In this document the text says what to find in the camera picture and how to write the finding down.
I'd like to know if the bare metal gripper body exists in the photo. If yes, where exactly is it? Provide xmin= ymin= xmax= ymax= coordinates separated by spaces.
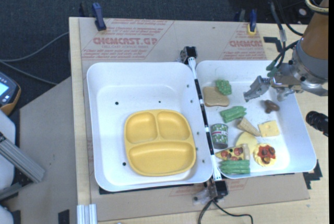
xmin=270 ymin=60 xmax=329 ymax=97

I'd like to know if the brown mushroom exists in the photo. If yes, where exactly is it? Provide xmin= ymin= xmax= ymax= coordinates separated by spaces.
xmin=261 ymin=99 xmax=280 ymax=114

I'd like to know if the green asparagus bundle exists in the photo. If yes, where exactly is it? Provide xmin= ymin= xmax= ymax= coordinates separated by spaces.
xmin=219 ymin=159 xmax=251 ymax=175
xmin=219 ymin=105 xmax=247 ymax=124

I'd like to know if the yellow cheese slice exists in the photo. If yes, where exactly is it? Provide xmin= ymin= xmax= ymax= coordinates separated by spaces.
xmin=257 ymin=120 xmax=281 ymax=138

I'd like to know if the tan ice cream cone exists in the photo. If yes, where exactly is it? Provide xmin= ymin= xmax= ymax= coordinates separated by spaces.
xmin=236 ymin=116 xmax=262 ymax=137

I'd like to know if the tan bread slice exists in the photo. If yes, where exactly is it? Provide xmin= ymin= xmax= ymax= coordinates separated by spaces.
xmin=202 ymin=86 xmax=230 ymax=108

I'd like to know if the white plastic tray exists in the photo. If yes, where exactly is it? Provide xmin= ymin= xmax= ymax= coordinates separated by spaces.
xmin=86 ymin=62 xmax=214 ymax=192
xmin=195 ymin=60 xmax=317 ymax=180

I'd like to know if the pale yellow round wedge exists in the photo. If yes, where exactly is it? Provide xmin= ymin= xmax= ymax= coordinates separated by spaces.
xmin=235 ymin=131 xmax=258 ymax=154

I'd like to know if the thin black and white rod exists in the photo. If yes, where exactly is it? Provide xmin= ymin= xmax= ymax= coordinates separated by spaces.
xmin=187 ymin=56 xmax=223 ymax=181

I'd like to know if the green printed can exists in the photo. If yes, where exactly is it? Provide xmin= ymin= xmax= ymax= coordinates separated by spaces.
xmin=210 ymin=123 xmax=229 ymax=150

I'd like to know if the yellow pasta with red sauce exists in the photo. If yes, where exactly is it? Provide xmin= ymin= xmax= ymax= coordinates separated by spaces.
xmin=253 ymin=143 xmax=277 ymax=168

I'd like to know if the pizza slice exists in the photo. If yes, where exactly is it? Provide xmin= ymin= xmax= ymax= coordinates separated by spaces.
xmin=214 ymin=143 xmax=251 ymax=162

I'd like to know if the yellow divided plate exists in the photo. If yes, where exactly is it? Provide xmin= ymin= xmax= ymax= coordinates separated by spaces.
xmin=123 ymin=109 xmax=197 ymax=177

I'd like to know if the brown cardboard board red print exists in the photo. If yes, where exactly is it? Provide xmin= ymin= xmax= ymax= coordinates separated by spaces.
xmin=78 ymin=18 xmax=311 ymax=221

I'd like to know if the black cylinder on white bracket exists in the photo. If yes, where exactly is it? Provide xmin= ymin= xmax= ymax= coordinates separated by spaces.
xmin=305 ymin=110 xmax=329 ymax=137

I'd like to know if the black block with thin wires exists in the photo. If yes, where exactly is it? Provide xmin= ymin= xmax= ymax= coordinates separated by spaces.
xmin=206 ymin=180 xmax=229 ymax=203
xmin=179 ymin=45 xmax=198 ymax=64

